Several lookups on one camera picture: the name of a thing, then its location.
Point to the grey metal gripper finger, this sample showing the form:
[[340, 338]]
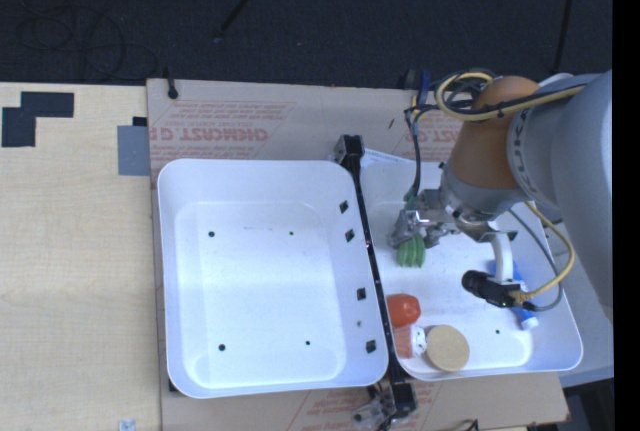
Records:
[[433, 237], [407, 226]]

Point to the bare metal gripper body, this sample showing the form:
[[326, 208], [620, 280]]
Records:
[[436, 211]]

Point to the green ribbed toy vegetable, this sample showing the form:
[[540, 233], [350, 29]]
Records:
[[411, 256]]

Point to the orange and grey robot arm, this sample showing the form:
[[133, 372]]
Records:
[[560, 154]]

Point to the thin black rod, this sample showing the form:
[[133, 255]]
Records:
[[372, 259]]

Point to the white printed paper strip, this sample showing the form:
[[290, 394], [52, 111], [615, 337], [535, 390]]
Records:
[[387, 157]]

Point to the white plastic tray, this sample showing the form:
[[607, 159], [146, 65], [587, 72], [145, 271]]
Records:
[[260, 294], [460, 314]]

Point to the orange and white packet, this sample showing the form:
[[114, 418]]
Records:
[[406, 343]]

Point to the tan round biscuit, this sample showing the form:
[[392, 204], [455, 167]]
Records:
[[447, 348]]

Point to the blue and white tube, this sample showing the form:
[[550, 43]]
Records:
[[528, 320]]

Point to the brown cardboard board, red print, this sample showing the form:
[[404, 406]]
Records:
[[300, 129]]

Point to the black cylinder on white bracket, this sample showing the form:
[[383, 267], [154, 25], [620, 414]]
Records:
[[492, 290]]

